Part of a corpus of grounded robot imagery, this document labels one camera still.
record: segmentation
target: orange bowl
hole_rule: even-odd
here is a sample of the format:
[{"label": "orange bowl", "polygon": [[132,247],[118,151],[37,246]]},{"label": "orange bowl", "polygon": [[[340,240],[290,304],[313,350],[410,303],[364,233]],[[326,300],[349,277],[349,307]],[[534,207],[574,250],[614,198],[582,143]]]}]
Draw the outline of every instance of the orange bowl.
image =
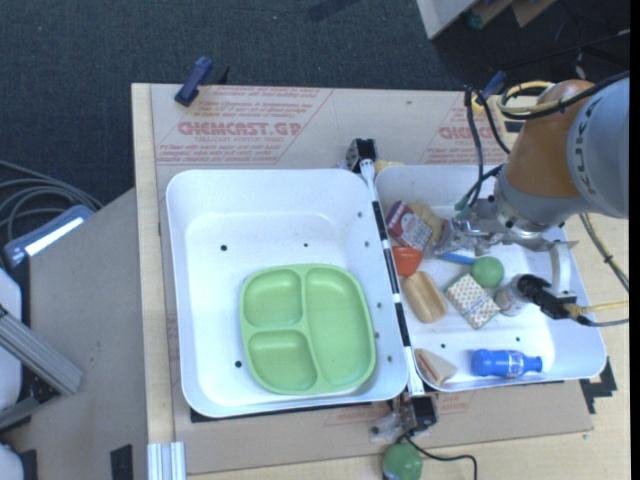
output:
[{"label": "orange bowl", "polygon": [[422,261],[422,252],[413,247],[394,246],[391,248],[396,272],[401,276],[410,276],[418,270]]}]

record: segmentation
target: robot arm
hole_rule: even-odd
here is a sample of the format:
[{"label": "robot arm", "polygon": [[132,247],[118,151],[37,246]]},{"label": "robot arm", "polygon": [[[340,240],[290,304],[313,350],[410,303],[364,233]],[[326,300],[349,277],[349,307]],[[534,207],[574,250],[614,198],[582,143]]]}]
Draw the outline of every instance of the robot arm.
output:
[{"label": "robot arm", "polygon": [[546,89],[542,111],[516,116],[527,120],[493,195],[447,221],[435,254],[462,246],[481,255],[496,243],[537,248],[542,232],[578,213],[628,218],[629,85],[627,74],[603,88],[570,80]]}]

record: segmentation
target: green object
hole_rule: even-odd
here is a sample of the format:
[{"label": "green object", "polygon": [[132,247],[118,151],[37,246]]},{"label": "green object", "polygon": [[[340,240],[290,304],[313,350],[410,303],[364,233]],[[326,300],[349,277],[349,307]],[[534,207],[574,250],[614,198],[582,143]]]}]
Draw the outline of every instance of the green object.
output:
[{"label": "green object", "polygon": [[388,480],[419,480],[422,460],[418,450],[408,443],[391,445],[382,457],[382,472]]},{"label": "green object", "polygon": [[500,260],[484,256],[471,265],[471,277],[483,288],[494,288],[504,278],[504,266]]},{"label": "green object", "polygon": [[352,389],[375,366],[362,289],[349,272],[333,265],[289,265],[254,273],[240,293],[240,327],[253,377],[275,393]]}]

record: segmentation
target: brown oval object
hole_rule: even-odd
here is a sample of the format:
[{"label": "brown oval object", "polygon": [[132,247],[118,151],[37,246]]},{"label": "brown oval object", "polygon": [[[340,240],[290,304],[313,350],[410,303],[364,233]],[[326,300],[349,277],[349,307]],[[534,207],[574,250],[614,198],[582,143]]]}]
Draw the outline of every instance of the brown oval object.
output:
[{"label": "brown oval object", "polygon": [[402,280],[402,290],[416,316],[424,323],[435,322],[447,312],[447,301],[426,272],[418,271]]}]

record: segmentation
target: green ball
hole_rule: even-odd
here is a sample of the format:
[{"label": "green ball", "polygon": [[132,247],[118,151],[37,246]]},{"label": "green ball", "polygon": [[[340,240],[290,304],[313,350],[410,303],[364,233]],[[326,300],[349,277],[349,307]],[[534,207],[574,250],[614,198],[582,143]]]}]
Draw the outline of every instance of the green ball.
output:
[{"label": "green ball", "polygon": [[409,443],[396,443],[384,452],[382,472],[388,480],[419,480],[422,460]]},{"label": "green ball", "polygon": [[471,265],[471,277],[483,288],[495,288],[504,277],[504,267],[500,260],[484,256]]}]

